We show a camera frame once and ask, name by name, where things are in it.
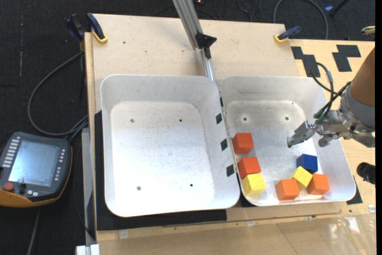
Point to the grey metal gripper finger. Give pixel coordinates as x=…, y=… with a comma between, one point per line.
x=324, y=140
x=301, y=134

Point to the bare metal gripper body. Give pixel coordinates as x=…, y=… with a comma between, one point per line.
x=343, y=127

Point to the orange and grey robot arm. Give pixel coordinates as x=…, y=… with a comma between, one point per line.
x=362, y=89

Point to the blue cube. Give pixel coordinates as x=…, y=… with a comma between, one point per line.
x=307, y=162

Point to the white plastic tray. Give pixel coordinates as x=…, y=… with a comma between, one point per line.
x=161, y=155
x=268, y=116

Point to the yellow cube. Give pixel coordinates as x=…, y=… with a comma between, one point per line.
x=302, y=176
x=253, y=185

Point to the orange cube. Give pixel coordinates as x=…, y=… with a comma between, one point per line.
x=287, y=190
x=318, y=184

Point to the red cube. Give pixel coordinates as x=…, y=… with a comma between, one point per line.
x=243, y=143
x=249, y=167

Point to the pale wood board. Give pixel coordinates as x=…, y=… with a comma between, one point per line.
x=149, y=47

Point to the black cylinder on white bracket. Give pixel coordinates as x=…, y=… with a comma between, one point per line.
x=367, y=172

